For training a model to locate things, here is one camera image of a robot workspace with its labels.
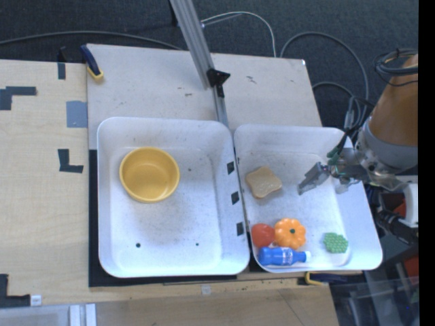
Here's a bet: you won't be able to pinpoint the red tomato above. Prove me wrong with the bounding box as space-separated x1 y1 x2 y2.
250 223 277 249

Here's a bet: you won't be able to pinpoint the green grapes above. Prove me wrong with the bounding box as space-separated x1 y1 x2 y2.
322 232 349 255

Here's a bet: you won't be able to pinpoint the orange pumpkin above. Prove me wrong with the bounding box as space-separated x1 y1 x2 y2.
273 217 307 251

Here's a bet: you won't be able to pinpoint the tan bread slice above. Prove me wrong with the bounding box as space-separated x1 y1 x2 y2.
245 165 283 200

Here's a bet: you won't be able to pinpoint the black cylinder on white bracket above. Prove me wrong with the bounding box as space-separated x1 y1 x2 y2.
376 175 419 246

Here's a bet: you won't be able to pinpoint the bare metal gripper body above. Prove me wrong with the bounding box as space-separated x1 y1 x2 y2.
326 147 383 187

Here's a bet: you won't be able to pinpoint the blue plastic bottle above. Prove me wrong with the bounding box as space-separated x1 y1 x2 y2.
257 246 312 268

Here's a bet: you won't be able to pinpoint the yellow bowl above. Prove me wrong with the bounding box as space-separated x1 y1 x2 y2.
118 146 181 204

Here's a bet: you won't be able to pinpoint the white plastic tray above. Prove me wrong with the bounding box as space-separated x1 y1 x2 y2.
233 124 384 274
96 115 251 279

